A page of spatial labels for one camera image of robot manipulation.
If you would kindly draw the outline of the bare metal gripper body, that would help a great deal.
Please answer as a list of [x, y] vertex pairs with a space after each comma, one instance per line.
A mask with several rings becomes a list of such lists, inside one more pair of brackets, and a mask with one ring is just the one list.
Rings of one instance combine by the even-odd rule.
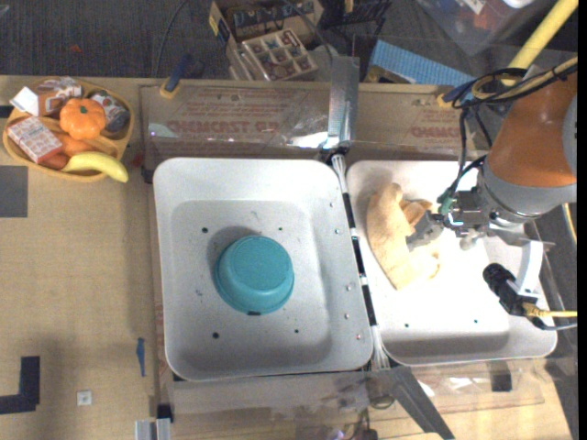
[[443, 214], [442, 225], [461, 239], [476, 241], [487, 236], [491, 211], [479, 189], [457, 191], [449, 210]]

